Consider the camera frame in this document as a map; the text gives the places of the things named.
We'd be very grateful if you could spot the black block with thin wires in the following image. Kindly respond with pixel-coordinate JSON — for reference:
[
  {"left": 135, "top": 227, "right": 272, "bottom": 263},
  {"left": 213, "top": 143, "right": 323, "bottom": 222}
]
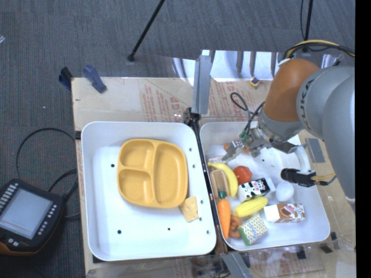
[{"left": 183, "top": 107, "right": 202, "bottom": 125}]

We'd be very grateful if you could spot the yellow cheese wedge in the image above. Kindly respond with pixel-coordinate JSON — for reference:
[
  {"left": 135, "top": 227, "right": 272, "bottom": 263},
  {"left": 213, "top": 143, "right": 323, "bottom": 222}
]
[{"left": 179, "top": 195, "right": 200, "bottom": 223}]

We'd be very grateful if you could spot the orange carrot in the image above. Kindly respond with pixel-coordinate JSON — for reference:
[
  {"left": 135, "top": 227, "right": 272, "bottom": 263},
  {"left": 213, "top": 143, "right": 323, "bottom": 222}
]
[{"left": 217, "top": 190, "right": 232, "bottom": 240}]

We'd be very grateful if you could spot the yellow corn cob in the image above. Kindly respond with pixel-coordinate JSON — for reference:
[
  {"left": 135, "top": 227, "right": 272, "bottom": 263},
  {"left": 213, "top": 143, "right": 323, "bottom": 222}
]
[{"left": 234, "top": 196, "right": 269, "bottom": 218}]

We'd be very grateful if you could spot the yellow divided plate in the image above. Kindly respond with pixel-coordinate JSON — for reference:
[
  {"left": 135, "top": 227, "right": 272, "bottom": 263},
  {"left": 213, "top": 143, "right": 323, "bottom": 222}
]
[{"left": 117, "top": 138, "right": 190, "bottom": 209}]

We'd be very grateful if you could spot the white and pink toy slice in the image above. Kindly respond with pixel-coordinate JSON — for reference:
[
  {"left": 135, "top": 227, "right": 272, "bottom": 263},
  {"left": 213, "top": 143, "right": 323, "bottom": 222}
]
[{"left": 206, "top": 145, "right": 227, "bottom": 165}]

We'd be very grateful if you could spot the black cylinder on white bracket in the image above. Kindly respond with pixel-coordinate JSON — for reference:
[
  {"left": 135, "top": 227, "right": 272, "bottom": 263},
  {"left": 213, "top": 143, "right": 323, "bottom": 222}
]
[{"left": 280, "top": 144, "right": 317, "bottom": 188}]

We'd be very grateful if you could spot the brown pretzel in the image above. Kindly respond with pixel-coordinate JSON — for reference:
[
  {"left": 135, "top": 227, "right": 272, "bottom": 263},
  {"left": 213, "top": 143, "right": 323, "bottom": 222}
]
[{"left": 228, "top": 214, "right": 243, "bottom": 239}]

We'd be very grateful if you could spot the white egg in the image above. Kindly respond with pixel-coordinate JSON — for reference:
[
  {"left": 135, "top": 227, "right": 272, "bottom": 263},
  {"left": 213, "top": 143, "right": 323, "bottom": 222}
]
[{"left": 275, "top": 181, "right": 295, "bottom": 203}]

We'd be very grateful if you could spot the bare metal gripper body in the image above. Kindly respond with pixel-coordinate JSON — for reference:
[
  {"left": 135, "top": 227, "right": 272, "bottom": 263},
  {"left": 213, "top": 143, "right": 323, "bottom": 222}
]
[{"left": 245, "top": 127, "right": 300, "bottom": 155}]

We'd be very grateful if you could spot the green patterned carton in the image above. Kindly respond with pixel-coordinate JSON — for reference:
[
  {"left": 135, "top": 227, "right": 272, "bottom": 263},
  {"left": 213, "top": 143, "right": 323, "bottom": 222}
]
[{"left": 238, "top": 213, "right": 268, "bottom": 246}]

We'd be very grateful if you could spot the brown cardboard board red print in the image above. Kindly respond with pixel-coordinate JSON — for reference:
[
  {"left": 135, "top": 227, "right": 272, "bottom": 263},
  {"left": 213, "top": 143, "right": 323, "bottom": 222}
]
[{"left": 71, "top": 76, "right": 356, "bottom": 278}]

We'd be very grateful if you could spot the yellow banana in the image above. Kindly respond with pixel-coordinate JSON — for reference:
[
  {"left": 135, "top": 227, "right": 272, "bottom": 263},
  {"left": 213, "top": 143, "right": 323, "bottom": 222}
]
[{"left": 207, "top": 162, "right": 239, "bottom": 197}]

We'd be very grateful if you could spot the black tripod leg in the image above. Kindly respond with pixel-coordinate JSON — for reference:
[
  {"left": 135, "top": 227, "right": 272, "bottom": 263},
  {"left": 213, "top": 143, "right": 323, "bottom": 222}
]
[
  {"left": 301, "top": 0, "right": 317, "bottom": 53},
  {"left": 127, "top": 0, "right": 173, "bottom": 63}
]

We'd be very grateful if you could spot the brown hot dog bun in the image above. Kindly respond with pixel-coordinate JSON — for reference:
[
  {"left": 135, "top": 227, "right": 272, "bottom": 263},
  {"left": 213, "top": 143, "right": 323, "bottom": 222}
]
[{"left": 209, "top": 169, "right": 231, "bottom": 200}]

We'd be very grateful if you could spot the black and white cow carton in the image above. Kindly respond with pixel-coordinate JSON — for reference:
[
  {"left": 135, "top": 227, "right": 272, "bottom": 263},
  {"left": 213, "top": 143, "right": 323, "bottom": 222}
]
[{"left": 238, "top": 177, "right": 277, "bottom": 203}]

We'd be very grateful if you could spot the brown and white carton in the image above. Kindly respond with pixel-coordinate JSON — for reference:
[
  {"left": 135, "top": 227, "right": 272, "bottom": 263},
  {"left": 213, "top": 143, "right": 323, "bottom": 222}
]
[{"left": 263, "top": 203, "right": 307, "bottom": 224}]

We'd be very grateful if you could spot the white plastic tray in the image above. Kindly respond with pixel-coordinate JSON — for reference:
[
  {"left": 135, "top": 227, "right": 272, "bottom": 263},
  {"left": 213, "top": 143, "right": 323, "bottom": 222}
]
[
  {"left": 199, "top": 121, "right": 332, "bottom": 252},
  {"left": 80, "top": 121, "right": 217, "bottom": 262}
]

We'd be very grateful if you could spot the red tomato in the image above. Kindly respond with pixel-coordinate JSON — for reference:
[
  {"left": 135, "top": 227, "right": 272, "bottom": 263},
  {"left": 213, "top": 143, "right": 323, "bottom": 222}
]
[{"left": 232, "top": 165, "right": 253, "bottom": 185}]

